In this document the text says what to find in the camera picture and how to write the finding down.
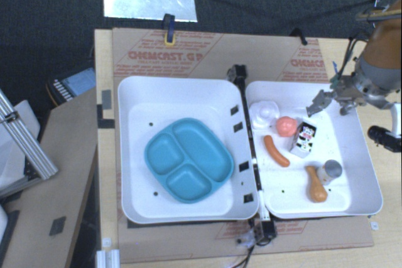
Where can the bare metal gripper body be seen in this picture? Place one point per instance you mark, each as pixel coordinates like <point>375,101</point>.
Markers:
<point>348,89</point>

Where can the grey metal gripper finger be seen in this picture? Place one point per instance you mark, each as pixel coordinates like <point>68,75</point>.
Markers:
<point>315,108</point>
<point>325,95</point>

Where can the white cow print carton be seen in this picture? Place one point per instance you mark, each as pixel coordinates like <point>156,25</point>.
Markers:
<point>303,139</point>

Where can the pink ball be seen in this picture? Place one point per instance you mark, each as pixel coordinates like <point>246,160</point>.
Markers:
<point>286,126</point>

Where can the white plastic tray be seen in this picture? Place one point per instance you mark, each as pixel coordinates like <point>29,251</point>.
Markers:
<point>345,147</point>
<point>138,147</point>

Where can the orange sausage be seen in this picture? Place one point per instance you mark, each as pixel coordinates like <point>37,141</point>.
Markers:
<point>275,151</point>

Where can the silver can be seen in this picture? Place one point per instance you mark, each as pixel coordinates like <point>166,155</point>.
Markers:
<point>329,171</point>

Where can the thin black and white rod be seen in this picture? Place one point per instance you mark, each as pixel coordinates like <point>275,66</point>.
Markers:
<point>251,144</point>

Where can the blue divided plate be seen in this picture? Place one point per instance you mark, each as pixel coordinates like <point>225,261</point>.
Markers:
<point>188,160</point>

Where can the brown cardboard board red print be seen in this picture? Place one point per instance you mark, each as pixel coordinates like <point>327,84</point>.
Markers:
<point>188,53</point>

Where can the black cylinder on white bracket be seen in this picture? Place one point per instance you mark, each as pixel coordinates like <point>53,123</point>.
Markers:
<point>384,136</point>

